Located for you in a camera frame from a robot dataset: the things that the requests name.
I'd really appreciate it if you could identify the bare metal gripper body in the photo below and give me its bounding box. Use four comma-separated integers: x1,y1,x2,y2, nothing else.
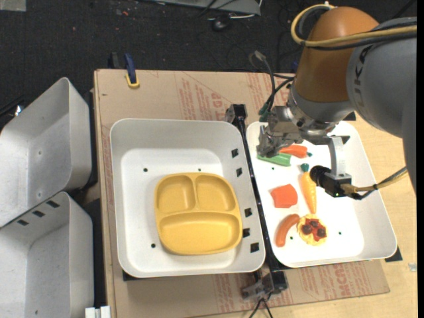
266,105,336,147

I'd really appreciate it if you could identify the green toy celery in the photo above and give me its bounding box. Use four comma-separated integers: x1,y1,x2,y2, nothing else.
256,152,293,168

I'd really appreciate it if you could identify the orange toy pepper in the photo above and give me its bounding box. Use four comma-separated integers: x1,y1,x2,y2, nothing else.
279,144,313,160

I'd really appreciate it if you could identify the orange red toy slice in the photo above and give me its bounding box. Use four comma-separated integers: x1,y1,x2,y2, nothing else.
269,183,299,209

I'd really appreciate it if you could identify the yellow orange toy carrot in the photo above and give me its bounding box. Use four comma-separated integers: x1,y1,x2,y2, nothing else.
299,163,318,215

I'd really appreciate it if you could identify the orange toy sausage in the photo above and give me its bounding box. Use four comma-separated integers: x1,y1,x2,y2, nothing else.
275,213,301,248

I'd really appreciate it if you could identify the yellow toy pasta with meatballs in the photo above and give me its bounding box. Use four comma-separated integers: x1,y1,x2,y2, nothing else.
295,213,329,246

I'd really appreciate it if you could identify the white plastic tray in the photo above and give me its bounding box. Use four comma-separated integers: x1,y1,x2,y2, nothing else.
0,76,94,229
109,117,267,279
0,191,96,318
245,120,399,269

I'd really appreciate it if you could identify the brown cardboard board red print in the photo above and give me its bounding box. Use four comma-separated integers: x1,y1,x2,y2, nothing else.
93,68,392,318

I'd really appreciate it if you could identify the yellow divided plate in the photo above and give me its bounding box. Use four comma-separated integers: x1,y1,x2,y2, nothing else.
154,172,244,256

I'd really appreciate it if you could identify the black block with thin wires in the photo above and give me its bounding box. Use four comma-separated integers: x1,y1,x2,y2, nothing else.
226,103,249,126
240,271,289,300

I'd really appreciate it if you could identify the black cylinder on white bracket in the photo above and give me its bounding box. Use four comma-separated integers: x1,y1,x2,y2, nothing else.
309,134,354,199

